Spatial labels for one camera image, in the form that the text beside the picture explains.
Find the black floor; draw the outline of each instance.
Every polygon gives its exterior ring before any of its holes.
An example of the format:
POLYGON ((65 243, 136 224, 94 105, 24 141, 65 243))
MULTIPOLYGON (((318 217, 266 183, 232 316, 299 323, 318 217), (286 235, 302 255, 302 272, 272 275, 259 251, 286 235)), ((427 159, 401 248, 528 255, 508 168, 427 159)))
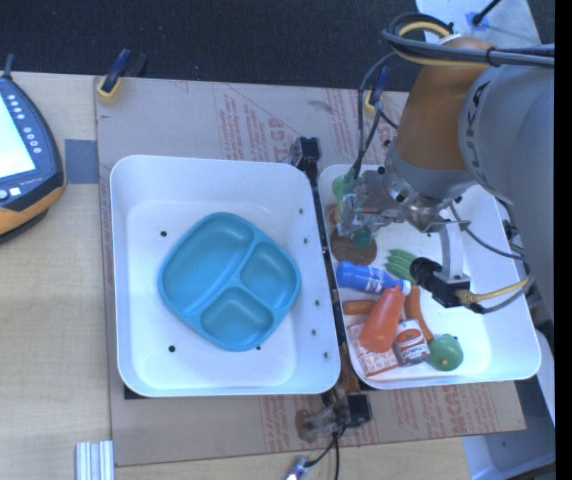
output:
MULTIPOLYGON (((541 42, 555 42, 555 0, 528 4, 541 42)), ((15 71, 102 75, 129 48, 150 78, 354 88, 390 51, 379 32, 416 10, 414 0, 0 0, 0 69, 13 53, 15 71)), ((419 67, 397 62, 389 88, 409 90, 419 67)))

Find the white tray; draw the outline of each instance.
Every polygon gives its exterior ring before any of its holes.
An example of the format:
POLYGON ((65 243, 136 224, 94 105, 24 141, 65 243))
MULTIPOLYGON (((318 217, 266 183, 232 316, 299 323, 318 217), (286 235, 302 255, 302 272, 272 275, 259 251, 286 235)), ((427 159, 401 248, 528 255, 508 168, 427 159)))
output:
POLYGON ((110 176, 117 362, 143 396, 313 394, 339 377, 337 334, 310 183, 279 163, 135 155, 110 176), (259 347, 228 351, 164 304, 157 275, 199 220, 248 220, 298 265, 295 303, 259 347))
MULTIPOLYGON (((324 207, 327 232, 333 231, 328 213, 337 199, 332 192, 332 182, 346 174, 349 165, 335 165, 320 175, 319 190, 324 207)), ((378 166, 363 166, 376 170, 378 166)), ((480 186, 464 193, 458 204, 460 217, 471 221, 471 230, 496 249, 510 252, 502 226, 498 202, 480 186)), ((453 218, 449 212, 445 218, 453 218)), ((480 246, 468 234, 463 233, 464 273, 471 278, 474 293, 488 293, 519 281, 515 262, 499 256, 480 246)), ((377 256, 373 267, 384 268, 390 249, 405 249, 415 256, 424 256, 442 263, 441 241, 438 234, 428 236, 407 223, 390 224, 378 230, 377 256)), ((350 288, 339 288, 340 301, 369 298, 377 295, 364 294, 350 288)), ((504 298, 484 301, 491 306, 504 298)), ((353 347, 349 344, 352 365, 357 375, 366 384, 377 389, 398 389, 444 384, 464 384, 529 378, 537 373, 541 352, 537 335, 524 297, 487 315, 478 315, 464 307, 444 308, 422 289, 421 308, 424 319, 433 334, 449 333, 456 336, 464 351, 463 363, 450 372, 434 369, 427 363, 400 366, 393 370, 366 377, 353 347)), ((344 325, 349 327, 365 320, 364 316, 344 316, 344 325)))

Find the button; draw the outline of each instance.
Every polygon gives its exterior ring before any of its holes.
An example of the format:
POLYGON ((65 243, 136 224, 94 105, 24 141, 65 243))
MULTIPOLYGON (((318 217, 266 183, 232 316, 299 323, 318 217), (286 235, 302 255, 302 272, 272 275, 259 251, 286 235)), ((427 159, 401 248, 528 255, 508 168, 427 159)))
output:
POLYGON ((8 199, 8 190, 4 190, 3 188, 0 189, 0 201, 4 201, 8 199))

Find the red bottle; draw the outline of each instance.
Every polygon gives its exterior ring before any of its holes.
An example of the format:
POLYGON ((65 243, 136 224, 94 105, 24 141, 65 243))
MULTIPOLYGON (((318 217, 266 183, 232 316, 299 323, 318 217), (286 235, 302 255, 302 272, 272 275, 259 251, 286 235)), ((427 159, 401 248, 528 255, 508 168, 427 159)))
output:
POLYGON ((382 292, 359 333, 359 341, 364 347, 380 353, 392 349, 405 299, 399 286, 382 292))

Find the blue mark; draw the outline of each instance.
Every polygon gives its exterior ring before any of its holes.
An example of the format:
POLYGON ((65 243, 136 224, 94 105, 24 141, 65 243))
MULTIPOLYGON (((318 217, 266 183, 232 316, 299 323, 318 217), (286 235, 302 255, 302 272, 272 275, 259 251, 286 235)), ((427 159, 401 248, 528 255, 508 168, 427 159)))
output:
POLYGON ((476 12, 466 13, 466 23, 468 23, 470 28, 472 28, 473 30, 487 30, 488 27, 490 27, 490 23, 488 23, 488 16, 484 16, 482 18, 482 21, 479 22, 479 24, 474 25, 473 18, 475 17, 476 14, 477 14, 476 12))

